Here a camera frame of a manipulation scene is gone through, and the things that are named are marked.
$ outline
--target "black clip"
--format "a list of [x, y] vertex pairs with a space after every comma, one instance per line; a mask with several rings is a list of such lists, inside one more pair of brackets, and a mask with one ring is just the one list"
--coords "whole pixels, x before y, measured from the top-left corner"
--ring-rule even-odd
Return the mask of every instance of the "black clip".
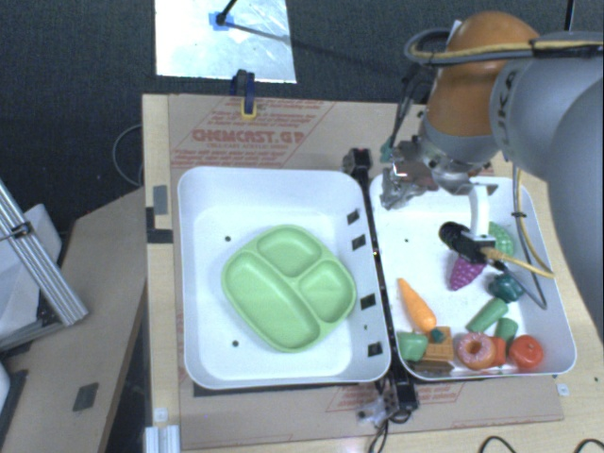
[[10, 233], [6, 237], [0, 237], [0, 242], [9, 238], [23, 238], [33, 231], [33, 226], [30, 222], [23, 222], [10, 229]]
[[254, 79], [256, 75], [240, 69], [230, 81], [230, 95], [237, 95], [239, 89], [243, 89], [242, 118], [256, 118], [256, 89]]

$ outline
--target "white plastic tray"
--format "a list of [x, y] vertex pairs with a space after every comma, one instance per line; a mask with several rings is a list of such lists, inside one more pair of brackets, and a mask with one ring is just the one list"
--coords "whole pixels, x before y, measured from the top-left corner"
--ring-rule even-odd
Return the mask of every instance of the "white plastic tray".
[[[438, 231], [448, 221], [470, 227], [470, 200], [468, 196], [453, 196], [445, 191], [427, 192], [414, 197], [407, 207], [400, 210], [386, 210], [379, 202], [382, 176], [377, 176], [371, 184], [370, 194], [374, 207], [377, 239], [381, 252], [390, 309], [396, 331], [412, 331], [413, 325], [404, 311], [396, 280], [405, 278], [421, 294], [434, 311], [438, 325], [451, 327], [451, 335], [459, 338], [466, 333], [465, 325], [480, 308], [492, 298], [487, 286], [498, 272], [487, 267], [471, 284], [453, 292], [447, 285], [448, 275], [457, 254], [441, 242]], [[512, 217], [512, 181], [508, 178], [478, 177], [477, 183], [496, 184], [497, 190], [489, 197], [490, 221], [504, 227], [513, 237], [515, 256], [524, 259], [516, 233], [515, 218]], [[535, 211], [526, 190], [523, 190], [523, 212], [528, 234], [539, 255], [547, 262], [545, 246], [537, 223]], [[510, 268], [530, 287], [536, 295], [529, 272], [510, 265]], [[449, 374], [418, 374], [405, 363], [409, 371], [425, 380], [445, 380], [464, 378], [492, 378], [493, 376], [554, 375], [570, 370], [577, 352], [556, 282], [539, 278], [547, 309], [540, 309], [526, 294], [517, 302], [509, 304], [506, 315], [519, 325], [516, 336], [531, 334], [544, 347], [545, 359], [530, 372], [520, 371], [507, 364], [501, 368], [472, 371], [455, 361]], [[495, 326], [486, 332], [493, 335]]]
[[[371, 239], [361, 188], [350, 176], [201, 167], [183, 175], [177, 199], [184, 359], [195, 382], [234, 389], [372, 381], [386, 373], [391, 355]], [[265, 343], [221, 287], [223, 266], [234, 252], [263, 231], [288, 224], [318, 238], [357, 286], [350, 315], [321, 343], [299, 353]], [[365, 245], [354, 250], [353, 240], [362, 236]]]

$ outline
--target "metal frame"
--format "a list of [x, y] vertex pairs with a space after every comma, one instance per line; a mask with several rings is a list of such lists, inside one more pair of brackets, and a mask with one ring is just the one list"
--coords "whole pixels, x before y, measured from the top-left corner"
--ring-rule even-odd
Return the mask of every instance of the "metal frame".
[[[26, 221], [1, 179], [0, 238], [10, 243], [63, 326], [72, 326], [88, 314], [84, 304], [63, 278], [60, 269], [44, 250], [36, 231]], [[56, 324], [45, 326], [42, 321], [22, 327], [0, 341], [0, 350], [26, 343], [57, 328]]]

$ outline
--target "black wall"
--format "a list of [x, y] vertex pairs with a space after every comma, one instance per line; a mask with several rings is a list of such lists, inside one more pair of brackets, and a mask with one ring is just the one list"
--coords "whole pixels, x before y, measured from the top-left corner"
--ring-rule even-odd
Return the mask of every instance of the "black wall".
[[[259, 95], [396, 101], [405, 41], [483, 9], [541, 33], [567, 0], [286, 0], [295, 85]], [[604, 0], [577, 0], [574, 29], [602, 31]], [[227, 93], [225, 81], [156, 77], [154, 0], [0, 0], [0, 178], [25, 210], [44, 203], [59, 230], [132, 190], [111, 147], [141, 120], [145, 92]], [[135, 176], [138, 135], [120, 162]]]

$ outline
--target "wooden table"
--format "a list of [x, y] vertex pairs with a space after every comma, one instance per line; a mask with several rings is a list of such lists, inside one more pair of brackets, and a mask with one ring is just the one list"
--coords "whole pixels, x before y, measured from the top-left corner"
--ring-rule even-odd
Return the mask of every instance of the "wooden table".
[[[7, 360], [27, 371], [5, 453], [103, 453], [144, 311], [143, 193], [75, 222], [62, 265], [90, 314]], [[89, 407], [74, 411], [78, 393]]]

